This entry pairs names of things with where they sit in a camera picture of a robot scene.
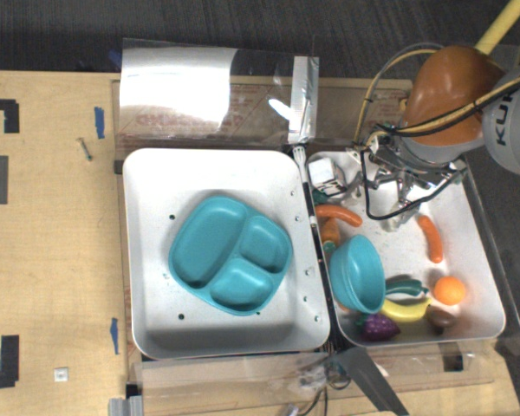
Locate green pea pod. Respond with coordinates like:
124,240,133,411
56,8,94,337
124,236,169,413
384,277,431,298

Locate orange carrot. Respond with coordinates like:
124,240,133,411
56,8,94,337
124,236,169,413
320,217,341,253

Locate teal divided plate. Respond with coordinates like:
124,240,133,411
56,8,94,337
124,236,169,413
167,195,294,317

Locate teal bowl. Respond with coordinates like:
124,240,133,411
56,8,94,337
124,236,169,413
328,234,387,315

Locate white carton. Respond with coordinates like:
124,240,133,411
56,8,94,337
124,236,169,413
307,157,348,198

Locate orange fruit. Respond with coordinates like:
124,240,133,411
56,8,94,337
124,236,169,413
432,275,467,307

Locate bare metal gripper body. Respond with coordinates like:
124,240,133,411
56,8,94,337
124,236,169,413
362,141,468,192

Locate purple grapes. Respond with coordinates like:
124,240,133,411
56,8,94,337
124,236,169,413
355,312,401,343

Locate orange sausage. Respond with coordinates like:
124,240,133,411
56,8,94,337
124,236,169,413
417,214,445,264
315,204,364,228

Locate white plastic tray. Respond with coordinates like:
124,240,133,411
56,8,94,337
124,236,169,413
121,147,332,361
305,149,507,348

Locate yellow banana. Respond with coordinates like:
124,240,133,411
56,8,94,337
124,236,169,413
380,296,433,323

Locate brown kiwi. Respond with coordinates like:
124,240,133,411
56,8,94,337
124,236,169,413
426,308,458,334

